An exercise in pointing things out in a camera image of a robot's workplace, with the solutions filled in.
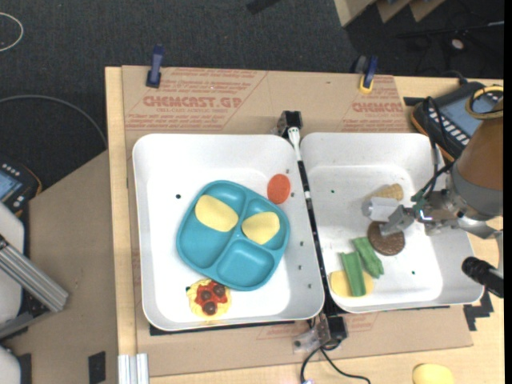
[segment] white cable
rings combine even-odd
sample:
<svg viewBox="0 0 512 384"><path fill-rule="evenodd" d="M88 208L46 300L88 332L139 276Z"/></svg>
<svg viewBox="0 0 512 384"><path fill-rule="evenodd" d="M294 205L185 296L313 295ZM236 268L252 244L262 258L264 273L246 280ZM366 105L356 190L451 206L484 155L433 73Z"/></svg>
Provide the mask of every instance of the white cable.
<svg viewBox="0 0 512 384"><path fill-rule="evenodd" d="M25 33L25 30L23 29L23 24L22 22L20 22L16 17L13 17L11 16L10 14L7 14L7 13L3 13L0 11L0 16L4 16L4 17L7 17L7 18L10 18L13 22L15 22L16 24L18 24L19 26L19 29L20 29L20 32L19 32L19 36L18 36L18 39L13 42L10 46L7 46L7 47L3 47L3 48L0 48L0 53L3 52L3 51L7 51L8 49L11 49L13 48L14 46L16 46L23 38L23 35Z"/></svg>

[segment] blue plate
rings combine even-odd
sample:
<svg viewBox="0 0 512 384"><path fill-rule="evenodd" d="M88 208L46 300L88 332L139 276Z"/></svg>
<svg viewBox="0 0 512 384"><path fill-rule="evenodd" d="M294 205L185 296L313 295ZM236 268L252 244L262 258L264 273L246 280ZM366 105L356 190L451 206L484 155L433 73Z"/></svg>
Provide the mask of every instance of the blue plate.
<svg viewBox="0 0 512 384"><path fill-rule="evenodd" d="M203 195L212 196L238 214L236 226L221 232L203 225L194 212ZM260 245L242 232L246 218L261 212L279 217L279 231ZM178 229L176 246L182 260L197 272L236 290L255 290L267 283L284 254L290 237L288 218L275 204L234 182L206 185L190 204Z"/></svg>

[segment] toy waffle with berries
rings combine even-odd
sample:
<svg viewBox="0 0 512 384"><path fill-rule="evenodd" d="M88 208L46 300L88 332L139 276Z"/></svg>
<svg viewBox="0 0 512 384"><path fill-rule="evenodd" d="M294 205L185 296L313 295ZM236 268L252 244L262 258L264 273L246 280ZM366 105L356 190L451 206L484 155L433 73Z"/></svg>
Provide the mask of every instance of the toy waffle with berries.
<svg viewBox="0 0 512 384"><path fill-rule="evenodd" d="M190 286L186 295L192 313L206 320L215 320L231 307L230 289L210 278L199 280Z"/></svg>

